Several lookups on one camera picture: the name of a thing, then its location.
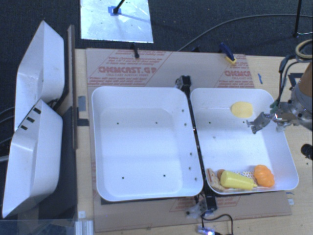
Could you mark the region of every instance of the cardboard sheet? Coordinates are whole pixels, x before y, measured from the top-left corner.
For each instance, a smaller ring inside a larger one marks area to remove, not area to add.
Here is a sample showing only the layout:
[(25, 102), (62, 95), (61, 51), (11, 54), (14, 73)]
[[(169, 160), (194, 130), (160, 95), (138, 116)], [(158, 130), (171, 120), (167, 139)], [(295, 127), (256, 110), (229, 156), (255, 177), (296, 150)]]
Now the cardboard sheet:
[[(224, 54), (213, 53), (139, 51), (138, 59), (133, 50), (87, 49), (86, 53), (89, 98), (100, 86), (173, 87), (181, 75), (191, 76), (192, 90), (198, 87), (254, 88), (244, 55), (235, 55), (237, 63), (232, 65)], [(95, 231), (199, 223), (200, 220), (188, 219), (185, 215), (186, 209), (195, 205), (194, 198), (101, 201), (96, 189), (91, 100), (89, 112)], [(218, 209), (212, 218), (223, 213), (234, 219), (291, 214), (284, 191), (218, 197), (217, 203)]]

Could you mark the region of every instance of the plastic food item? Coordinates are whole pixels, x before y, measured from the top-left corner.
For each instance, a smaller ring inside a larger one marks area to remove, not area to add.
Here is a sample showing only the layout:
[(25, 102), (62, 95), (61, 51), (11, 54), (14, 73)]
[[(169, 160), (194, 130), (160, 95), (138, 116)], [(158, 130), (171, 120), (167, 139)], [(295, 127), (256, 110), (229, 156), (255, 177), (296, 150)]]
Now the plastic food item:
[(215, 175), (214, 171), (209, 168), (207, 170), (207, 178), (209, 180), (210, 186), (213, 187), (216, 190), (225, 190), (225, 188), (223, 186), (221, 186), (219, 179), (217, 178), (217, 176)]
[(230, 107), (230, 110), (238, 118), (249, 118), (253, 114), (252, 104), (248, 102), (236, 102)]
[(222, 173), (223, 173), (224, 171), (225, 171), (224, 169), (220, 169), (220, 170), (217, 171), (217, 178), (218, 178), (219, 180), (221, 180), (221, 176), (222, 176)]
[(229, 188), (252, 190), (257, 185), (253, 179), (225, 170), (221, 176), (221, 185)]
[(253, 176), (260, 186), (271, 187), (275, 184), (274, 175), (265, 165), (255, 166)]

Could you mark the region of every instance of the white plastic container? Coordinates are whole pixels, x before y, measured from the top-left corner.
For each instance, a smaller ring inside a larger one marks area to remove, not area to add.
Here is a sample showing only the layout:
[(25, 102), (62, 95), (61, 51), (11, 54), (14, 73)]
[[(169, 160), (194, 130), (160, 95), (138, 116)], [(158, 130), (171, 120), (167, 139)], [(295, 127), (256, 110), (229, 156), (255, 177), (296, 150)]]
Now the white plastic container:
[[(275, 185), (253, 190), (216, 190), (218, 194), (238, 194), (291, 190), (298, 185), (298, 174), (284, 132), (271, 122), (253, 134), (246, 120), (253, 121), (261, 112), (269, 113), (272, 96), (259, 89), (198, 88), (191, 101), (205, 168), (214, 172), (225, 169), (252, 177), (256, 165), (266, 165), (274, 174)], [(238, 118), (230, 110), (238, 101), (249, 102), (253, 115)]]
[(42, 21), (20, 63), (16, 79), (14, 130), (39, 99), (60, 99), (64, 90), (64, 40)]
[(92, 94), (97, 189), (108, 201), (197, 195), (203, 187), (185, 94), (100, 87)]
[(42, 100), (13, 135), (6, 173), (3, 218), (29, 210), (59, 181), (62, 118)]

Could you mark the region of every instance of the black bracket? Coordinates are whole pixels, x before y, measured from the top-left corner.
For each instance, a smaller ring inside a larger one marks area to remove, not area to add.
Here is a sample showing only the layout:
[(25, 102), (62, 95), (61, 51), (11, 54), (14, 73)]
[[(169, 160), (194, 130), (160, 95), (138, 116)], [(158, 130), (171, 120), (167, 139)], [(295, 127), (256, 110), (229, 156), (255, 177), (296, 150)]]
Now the black bracket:
[(79, 118), (79, 110), (77, 107), (77, 126), (89, 126), (89, 120), (86, 118)]
[(134, 52), (135, 52), (135, 58), (139, 58), (139, 57), (140, 57), (140, 56), (139, 56), (139, 53), (138, 53), (138, 48), (137, 48), (137, 46), (136, 46), (134, 43), (131, 44), (130, 49), (133, 49), (133, 50), (134, 50)]
[(201, 52), (201, 51), (200, 51), (200, 45), (198, 45), (198, 46), (192, 48), (191, 52)]
[(301, 78), (303, 73), (290, 73), (288, 74), (289, 81), (292, 87), (295, 87), (297, 84), (296, 78)]
[(176, 80), (176, 88), (180, 89), (182, 92), (184, 92), (187, 96), (188, 100), (188, 106), (189, 106), (189, 112), (190, 112), (190, 117), (191, 117), (191, 122), (194, 130), (194, 135), (195, 135), (195, 140), (196, 140), (196, 145), (197, 145), (197, 151), (198, 151), (198, 157), (200, 161), (200, 167), (201, 167), (201, 173), (202, 173), (202, 178), (203, 178), (203, 192), (206, 200), (206, 207), (207, 210), (206, 212), (214, 212), (217, 210), (217, 202), (216, 202), (216, 194), (215, 192), (210, 188), (207, 179), (206, 179), (206, 173), (205, 173), (205, 168), (204, 168), (204, 163), (202, 159), (202, 153), (200, 149), (200, 143), (199, 143), (199, 137), (198, 137), (198, 132), (197, 132), (197, 127), (196, 127), (196, 121), (195, 121), (195, 116), (191, 104), (191, 99), (190, 99), (190, 86), (192, 85), (191, 83), (191, 78), (190, 76), (181, 76)]

